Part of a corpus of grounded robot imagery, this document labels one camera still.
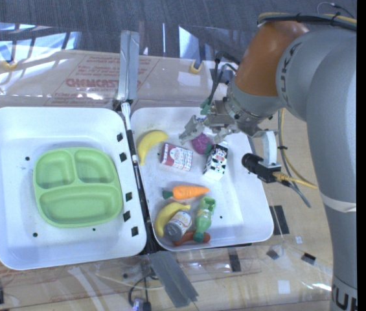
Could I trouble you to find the green divided plate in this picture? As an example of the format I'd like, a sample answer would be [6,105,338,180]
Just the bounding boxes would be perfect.
[32,146,124,229]

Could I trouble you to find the red and white carton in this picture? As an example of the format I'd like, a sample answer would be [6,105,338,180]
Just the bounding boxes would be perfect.
[159,143,194,172]

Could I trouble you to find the purple grapes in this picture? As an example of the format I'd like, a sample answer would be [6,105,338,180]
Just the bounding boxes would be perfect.
[190,132,214,156]

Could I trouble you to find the small white can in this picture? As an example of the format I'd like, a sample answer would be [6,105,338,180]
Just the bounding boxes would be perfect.
[163,210,193,242]

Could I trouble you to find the brown cardboard board red print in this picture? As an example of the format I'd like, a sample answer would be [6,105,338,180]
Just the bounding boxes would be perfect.
[0,49,334,311]

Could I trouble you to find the black cylinder on white bracket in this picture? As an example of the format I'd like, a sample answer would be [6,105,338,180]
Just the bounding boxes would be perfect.
[241,130,282,184]

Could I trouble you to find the yellow banana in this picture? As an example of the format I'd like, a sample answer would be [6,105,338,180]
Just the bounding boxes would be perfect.
[136,130,170,167]
[154,201,192,238]

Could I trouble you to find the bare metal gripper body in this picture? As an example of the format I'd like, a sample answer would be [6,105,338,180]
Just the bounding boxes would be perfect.
[205,99,265,138]

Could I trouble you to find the white plastic tray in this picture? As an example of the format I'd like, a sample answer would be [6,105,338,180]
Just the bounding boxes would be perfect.
[130,106,275,252]
[0,106,148,271]

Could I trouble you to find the cow print milk carton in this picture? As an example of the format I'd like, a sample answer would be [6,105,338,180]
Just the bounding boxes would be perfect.
[202,141,229,183]

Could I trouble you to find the brown sausage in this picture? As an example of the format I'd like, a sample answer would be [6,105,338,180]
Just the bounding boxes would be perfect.
[172,230,212,248]

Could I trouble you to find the orange carrot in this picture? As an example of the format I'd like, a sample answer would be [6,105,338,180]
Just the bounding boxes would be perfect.
[161,185,211,202]

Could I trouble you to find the green bottle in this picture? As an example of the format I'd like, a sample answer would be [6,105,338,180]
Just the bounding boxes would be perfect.
[192,196,217,244]

